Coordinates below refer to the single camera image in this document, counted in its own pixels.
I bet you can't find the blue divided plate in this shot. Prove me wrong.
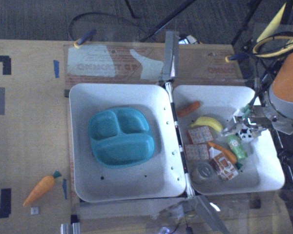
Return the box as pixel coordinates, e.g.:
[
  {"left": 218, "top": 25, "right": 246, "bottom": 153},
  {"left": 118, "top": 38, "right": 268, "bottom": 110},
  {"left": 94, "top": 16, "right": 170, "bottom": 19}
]
[{"left": 87, "top": 107, "right": 156, "bottom": 169}]

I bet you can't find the yellow banana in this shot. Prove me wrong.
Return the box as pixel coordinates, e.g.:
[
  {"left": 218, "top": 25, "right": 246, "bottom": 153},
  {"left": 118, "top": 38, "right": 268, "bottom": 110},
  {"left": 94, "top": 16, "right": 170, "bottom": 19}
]
[{"left": 188, "top": 116, "right": 224, "bottom": 134}]

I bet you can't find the brown cardboard board, red print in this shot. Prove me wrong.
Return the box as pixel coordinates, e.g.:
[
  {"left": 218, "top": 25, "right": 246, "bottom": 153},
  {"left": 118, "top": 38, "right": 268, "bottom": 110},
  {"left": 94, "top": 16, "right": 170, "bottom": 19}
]
[{"left": 63, "top": 42, "right": 262, "bottom": 234}]

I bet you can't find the small clear can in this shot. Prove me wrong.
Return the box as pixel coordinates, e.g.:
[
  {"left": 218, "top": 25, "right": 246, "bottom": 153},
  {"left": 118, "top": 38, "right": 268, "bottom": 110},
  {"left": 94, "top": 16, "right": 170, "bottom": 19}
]
[{"left": 190, "top": 162, "right": 214, "bottom": 185}]

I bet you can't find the orange patterned carton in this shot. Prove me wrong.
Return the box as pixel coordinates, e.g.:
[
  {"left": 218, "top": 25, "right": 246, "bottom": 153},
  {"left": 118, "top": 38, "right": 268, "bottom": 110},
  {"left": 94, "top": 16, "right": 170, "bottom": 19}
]
[
  {"left": 187, "top": 126, "right": 214, "bottom": 145},
  {"left": 184, "top": 143, "right": 210, "bottom": 161}
]

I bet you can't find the green bottle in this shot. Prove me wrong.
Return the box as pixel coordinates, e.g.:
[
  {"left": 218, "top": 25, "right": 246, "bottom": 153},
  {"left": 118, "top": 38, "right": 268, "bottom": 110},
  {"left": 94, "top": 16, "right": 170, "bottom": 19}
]
[{"left": 226, "top": 134, "right": 248, "bottom": 161}]

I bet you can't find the orange sausage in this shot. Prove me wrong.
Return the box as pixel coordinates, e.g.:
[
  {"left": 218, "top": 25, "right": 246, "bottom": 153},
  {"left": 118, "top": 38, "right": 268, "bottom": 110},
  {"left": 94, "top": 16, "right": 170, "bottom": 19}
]
[{"left": 176, "top": 100, "right": 202, "bottom": 118}]

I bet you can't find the white plastic tray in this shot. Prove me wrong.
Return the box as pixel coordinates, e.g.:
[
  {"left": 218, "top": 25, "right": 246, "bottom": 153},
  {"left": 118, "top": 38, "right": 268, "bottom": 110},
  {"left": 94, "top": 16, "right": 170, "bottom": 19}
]
[
  {"left": 68, "top": 83, "right": 187, "bottom": 203},
  {"left": 172, "top": 84, "right": 286, "bottom": 196}
]

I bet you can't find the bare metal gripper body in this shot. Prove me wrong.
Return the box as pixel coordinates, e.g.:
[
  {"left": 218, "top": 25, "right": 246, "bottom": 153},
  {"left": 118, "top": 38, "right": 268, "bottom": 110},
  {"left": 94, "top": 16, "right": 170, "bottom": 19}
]
[{"left": 233, "top": 105, "right": 293, "bottom": 136}]

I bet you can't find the slim orange carrot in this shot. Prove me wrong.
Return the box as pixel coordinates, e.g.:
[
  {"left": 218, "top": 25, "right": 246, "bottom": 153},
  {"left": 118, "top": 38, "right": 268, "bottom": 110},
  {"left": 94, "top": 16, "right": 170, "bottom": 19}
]
[{"left": 207, "top": 141, "right": 244, "bottom": 171}]

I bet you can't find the brown and white carton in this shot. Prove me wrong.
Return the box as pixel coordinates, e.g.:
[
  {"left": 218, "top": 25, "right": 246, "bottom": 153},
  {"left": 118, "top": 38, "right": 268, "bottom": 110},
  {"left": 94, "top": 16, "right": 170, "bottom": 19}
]
[{"left": 208, "top": 147, "right": 239, "bottom": 182}]

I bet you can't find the large orange carrot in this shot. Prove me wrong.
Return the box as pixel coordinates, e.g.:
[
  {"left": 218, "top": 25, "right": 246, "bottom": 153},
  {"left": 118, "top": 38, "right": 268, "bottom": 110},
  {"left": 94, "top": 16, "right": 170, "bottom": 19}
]
[{"left": 22, "top": 170, "right": 63, "bottom": 207}]

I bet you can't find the black and white cow carton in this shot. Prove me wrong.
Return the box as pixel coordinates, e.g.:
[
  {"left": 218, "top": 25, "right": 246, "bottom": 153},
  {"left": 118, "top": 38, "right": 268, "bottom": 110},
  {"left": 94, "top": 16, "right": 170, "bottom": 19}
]
[{"left": 236, "top": 128, "right": 254, "bottom": 141}]

